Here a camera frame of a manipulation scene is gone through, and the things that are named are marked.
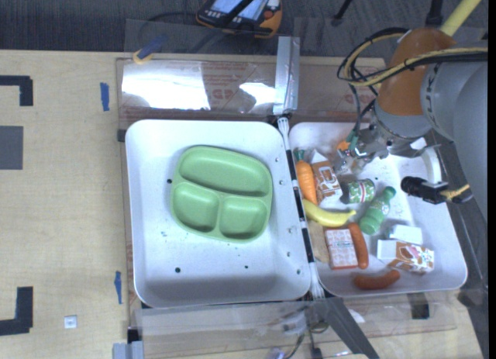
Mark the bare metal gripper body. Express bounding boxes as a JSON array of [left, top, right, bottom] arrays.
[[339, 126, 428, 164]]

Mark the orange and white juice carton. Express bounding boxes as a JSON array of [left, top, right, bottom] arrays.
[[309, 150, 343, 200]]

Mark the green and white can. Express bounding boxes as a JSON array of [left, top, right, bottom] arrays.
[[340, 178, 377, 205]]

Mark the orange carrot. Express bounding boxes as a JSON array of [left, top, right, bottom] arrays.
[[293, 149, 319, 207]]

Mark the green bottle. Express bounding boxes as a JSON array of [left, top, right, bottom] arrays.
[[358, 185, 398, 236]]

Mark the yellow banana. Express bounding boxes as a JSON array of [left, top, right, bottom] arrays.
[[301, 198, 357, 229]]

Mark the orange and white packet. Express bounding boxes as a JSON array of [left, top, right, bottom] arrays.
[[323, 227, 360, 271]]

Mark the orange sausage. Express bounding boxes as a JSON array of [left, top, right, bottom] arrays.
[[346, 222, 370, 271], [352, 269, 401, 291]]

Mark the small white box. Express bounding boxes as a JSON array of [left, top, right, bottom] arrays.
[[387, 224, 424, 247]]

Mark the white carton with orange print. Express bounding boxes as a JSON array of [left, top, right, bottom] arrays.
[[376, 238, 436, 274]]

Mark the white plastic tray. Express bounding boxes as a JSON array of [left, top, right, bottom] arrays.
[[288, 121, 469, 299], [124, 118, 313, 309]]

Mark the green divided plate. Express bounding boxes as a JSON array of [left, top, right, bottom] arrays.
[[169, 144, 274, 243]]

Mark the black cylinder on white bracket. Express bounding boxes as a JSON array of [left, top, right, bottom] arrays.
[[400, 138, 451, 205]]

